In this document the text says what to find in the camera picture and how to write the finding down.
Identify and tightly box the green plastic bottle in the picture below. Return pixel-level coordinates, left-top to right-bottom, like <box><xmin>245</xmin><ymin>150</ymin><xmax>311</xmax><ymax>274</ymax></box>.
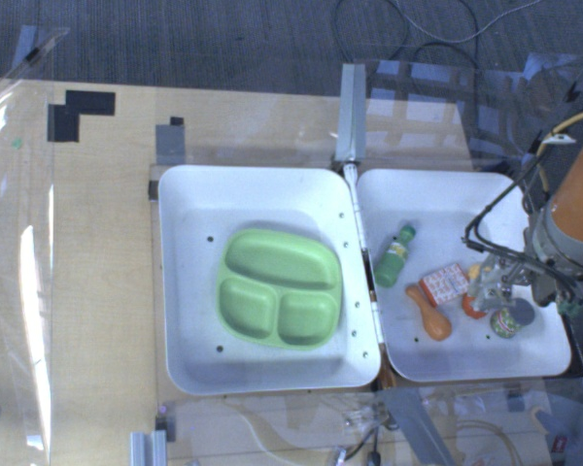
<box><xmin>373</xmin><ymin>222</ymin><xmax>418</xmax><ymax>289</ymax></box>

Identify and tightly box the orange bottle with yellow cap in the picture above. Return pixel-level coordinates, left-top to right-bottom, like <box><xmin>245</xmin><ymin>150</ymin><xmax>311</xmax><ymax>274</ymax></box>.
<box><xmin>461</xmin><ymin>263</ymin><xmax>490</xmax><ymax>321</ymax></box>

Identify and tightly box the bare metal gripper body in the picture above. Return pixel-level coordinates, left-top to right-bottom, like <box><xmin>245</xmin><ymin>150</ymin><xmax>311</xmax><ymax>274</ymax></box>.
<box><xmin>483</xmin><ymin>251</ymin><xmax>535</xmax><ymax>294</ymax></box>

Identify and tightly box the orange toy drumstick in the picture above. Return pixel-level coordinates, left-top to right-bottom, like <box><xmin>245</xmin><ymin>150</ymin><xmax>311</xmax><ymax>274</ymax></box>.
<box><xmin>404</xmin><ymin>283</ymin><xmax>454</xmax><ymax>343</ymax></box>

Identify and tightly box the pale wooden board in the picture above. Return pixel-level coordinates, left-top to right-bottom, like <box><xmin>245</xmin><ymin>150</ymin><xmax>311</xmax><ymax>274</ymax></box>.
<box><xmin>0</xmin><ymin>78</ymin><xmax>579</xmax><ymax>466</ymax></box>

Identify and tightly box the white plastic tray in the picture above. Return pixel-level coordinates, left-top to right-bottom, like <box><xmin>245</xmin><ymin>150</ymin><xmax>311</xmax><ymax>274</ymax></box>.
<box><xmin>356</xmin><ymin>168</ymin><xmax>574</xmax><ymax>384</ymax></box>
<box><xmin>156</xmin><ymin>163</ymin><xmax>383</xmax><ymax>398</ymax></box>

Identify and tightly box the orange and white carton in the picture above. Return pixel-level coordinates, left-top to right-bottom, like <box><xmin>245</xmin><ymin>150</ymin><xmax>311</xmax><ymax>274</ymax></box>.
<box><xmin>418</xmin><ymin>262</ymin><xmax>471</xmax><ymax>309</ymax></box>

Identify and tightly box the green divided plate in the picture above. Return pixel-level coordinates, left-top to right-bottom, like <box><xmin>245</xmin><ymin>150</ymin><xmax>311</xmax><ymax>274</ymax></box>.
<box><xmin>215</xmin><ymin>227</ymin><xmax>344</xmax><ymax>351</ymax></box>

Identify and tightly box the thin black and white rod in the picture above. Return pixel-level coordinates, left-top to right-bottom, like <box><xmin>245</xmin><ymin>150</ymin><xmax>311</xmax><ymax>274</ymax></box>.
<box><xmin>342</xmin><ymin>161</ymin><xmax>386</xmax><ymax>345</ymax></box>

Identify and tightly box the green patterned can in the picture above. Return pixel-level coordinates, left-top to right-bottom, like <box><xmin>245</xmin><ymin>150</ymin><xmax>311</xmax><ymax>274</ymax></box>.
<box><xmin>489</xmin><ymin>297</ymin><xmax>537</xmax><ymax>341</ymax></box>

